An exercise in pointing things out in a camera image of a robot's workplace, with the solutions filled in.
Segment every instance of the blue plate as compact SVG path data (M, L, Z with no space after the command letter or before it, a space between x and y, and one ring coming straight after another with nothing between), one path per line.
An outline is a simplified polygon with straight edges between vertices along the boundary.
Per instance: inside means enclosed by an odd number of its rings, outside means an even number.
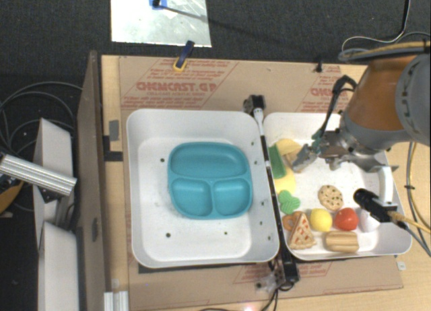
M193 219L238 217L253 198L246 156L225 143L176 146L169 155L168 183L176 210Z

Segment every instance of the silver metal sheet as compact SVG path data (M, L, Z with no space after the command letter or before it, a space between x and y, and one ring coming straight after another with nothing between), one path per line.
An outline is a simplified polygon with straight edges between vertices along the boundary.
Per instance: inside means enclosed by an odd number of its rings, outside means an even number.
M114 42L211 47L205 0L111 0L111 37Z

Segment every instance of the black floor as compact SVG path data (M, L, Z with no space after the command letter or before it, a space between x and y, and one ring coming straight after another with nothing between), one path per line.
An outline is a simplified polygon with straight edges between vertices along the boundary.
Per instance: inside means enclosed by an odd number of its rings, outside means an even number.
M212 48L193 57L336 63L343 41L355 35L394 37L404 0L206 0ZM110 0L0 0L0 102L41 81L81 85L90 50L100 54L175 56L178 47L110 41ZM430 31L430 0L411 0L407 31ZM358 43L371 47L370 44ZM79 92L41 88L76 112ZM40 116L70 123L61 106L23 96L7 107L8 128ZM0 128L5 131L4 118ZM13 147L35 138L37 126L18 131ZM22 151L32 159L32 146ZM32 207L30 190L17 204ZM37 253L32 213L12 205L0 218L0 311L35 310Z

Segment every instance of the red toy tomato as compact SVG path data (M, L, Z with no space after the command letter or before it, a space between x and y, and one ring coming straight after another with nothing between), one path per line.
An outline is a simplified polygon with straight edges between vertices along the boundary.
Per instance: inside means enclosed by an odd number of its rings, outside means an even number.
M359 218L352 208L343 208L335 216L334 225L340 230L352 231L358 226Z

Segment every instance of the blue and yellow clamp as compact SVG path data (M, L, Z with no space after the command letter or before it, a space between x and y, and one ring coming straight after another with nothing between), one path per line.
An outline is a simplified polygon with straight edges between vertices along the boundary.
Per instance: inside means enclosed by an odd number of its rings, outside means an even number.
M175 71L183 71L187 64L187 59L190 57L193 47L195 46L195 42L188 40L181 55L175 60L173 68Z

